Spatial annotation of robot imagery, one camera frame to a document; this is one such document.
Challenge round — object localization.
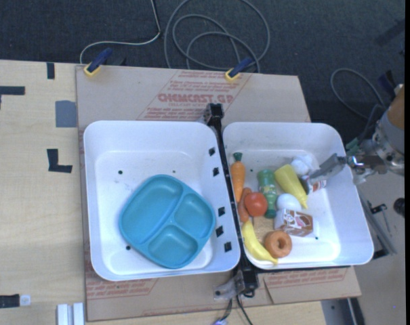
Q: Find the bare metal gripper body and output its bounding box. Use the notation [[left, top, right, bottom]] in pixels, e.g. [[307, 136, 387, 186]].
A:
[[346, 137, 406, 178]]

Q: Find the small red and white can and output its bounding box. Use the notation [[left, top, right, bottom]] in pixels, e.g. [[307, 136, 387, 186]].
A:
[[300, 175, 328, 194]]

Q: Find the white lumpy ball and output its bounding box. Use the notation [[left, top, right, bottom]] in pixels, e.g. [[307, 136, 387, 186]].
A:
[[289, 154, 314, 177]]

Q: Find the yellow squeeze bottle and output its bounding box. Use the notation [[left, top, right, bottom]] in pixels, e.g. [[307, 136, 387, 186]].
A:
[[274, 163, 309, 211]]

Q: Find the white egg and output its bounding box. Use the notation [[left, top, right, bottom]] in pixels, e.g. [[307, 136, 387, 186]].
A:
[[276, 193, 302, 213]]

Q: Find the white plastic tray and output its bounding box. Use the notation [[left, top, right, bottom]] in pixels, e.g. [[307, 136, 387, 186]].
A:
[[222, 121, 375, 271], [83, 120, 241, 282]]

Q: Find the green bottle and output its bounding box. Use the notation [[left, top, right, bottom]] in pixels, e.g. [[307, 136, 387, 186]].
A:
[[256, 169, 279, 219]]

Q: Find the brown and white carton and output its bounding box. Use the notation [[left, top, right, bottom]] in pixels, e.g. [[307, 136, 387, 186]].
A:
[[273, 208, 315, 238]]

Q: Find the red tomato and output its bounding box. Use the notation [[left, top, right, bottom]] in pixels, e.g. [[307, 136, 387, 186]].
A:
[[243, 192, 269, 217]]

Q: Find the tan bread slice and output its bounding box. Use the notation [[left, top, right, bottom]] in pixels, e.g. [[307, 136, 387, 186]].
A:
[[251, 215, 277, 244]]

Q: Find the orange carrot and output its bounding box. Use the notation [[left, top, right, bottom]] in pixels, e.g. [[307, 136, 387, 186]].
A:
[[230, 152, 247, 203]]

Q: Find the orange sausage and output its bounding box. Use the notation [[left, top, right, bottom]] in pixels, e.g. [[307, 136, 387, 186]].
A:
[[238, 187, 253, 223]]

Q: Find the orange doughnut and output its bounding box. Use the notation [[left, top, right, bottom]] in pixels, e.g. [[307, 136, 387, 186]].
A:
[[263, 230, 293, 259]]

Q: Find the thin black and white rod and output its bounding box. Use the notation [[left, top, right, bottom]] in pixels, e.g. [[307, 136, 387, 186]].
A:
[[211, 115, 250, 300]]

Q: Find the yellow banana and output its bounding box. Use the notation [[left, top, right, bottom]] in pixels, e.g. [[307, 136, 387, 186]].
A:
[[241, 219, 279, 265]]

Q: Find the blue divided plate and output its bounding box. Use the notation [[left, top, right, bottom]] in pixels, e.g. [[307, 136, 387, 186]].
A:
[[118, 174, 217, 270]]

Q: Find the brown cardboard board red print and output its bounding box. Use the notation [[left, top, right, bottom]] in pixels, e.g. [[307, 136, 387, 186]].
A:
[[75, 64, 363, 322]]

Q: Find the black block with wires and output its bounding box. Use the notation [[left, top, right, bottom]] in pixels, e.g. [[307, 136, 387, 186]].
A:
[[204, 102, 224, 127], [240, 267, 260, 293]]

